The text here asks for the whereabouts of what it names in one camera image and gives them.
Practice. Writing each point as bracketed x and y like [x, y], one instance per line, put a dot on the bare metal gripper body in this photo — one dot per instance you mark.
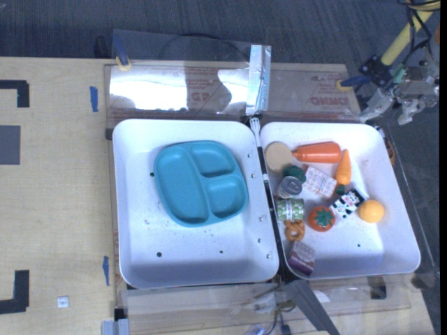
[420, 87]

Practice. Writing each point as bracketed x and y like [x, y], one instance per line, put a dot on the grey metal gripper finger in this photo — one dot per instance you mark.
[409, 112]
[378, 104]

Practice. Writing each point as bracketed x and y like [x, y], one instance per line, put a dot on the orange carrot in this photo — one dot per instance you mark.
[344, 169]

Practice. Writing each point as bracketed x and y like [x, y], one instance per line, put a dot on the orange bottle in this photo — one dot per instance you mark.
[319, 153]

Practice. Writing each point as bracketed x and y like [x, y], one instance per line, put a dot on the brown cardboard board, red print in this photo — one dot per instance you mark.
[300, 93]

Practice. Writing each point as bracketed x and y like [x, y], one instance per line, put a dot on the orange and white patterned packet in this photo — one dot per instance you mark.
[319, 183]

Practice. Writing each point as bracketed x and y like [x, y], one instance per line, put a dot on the black and white cow carton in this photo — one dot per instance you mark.
[347, 202]

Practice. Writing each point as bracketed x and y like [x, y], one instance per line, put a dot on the yellow-orange ball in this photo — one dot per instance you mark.
[371, 211]

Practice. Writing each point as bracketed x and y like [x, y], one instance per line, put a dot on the tan round biscuit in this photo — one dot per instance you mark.
[277, 156]

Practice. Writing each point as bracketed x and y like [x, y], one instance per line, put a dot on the silver can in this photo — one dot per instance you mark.
[290, 187]

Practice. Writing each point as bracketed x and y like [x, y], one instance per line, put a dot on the thin black and white rod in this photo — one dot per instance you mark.
[261, 154]

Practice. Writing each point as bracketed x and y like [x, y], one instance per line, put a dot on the orange tomato with green top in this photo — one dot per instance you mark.
[321, 218]

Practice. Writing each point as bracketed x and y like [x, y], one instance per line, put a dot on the green can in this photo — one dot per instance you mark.
[290, 209]

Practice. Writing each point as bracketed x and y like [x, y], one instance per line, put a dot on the white plastic tray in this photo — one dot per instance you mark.
[349, 250]
[195, 257]

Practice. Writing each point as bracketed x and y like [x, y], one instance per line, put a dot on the brown pretzel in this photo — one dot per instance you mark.
[294, 230]

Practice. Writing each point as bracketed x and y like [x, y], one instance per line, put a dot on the purple carton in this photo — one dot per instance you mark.
[301, 258]

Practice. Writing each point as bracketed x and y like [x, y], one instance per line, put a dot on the blue divided plate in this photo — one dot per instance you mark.
[199, 183]

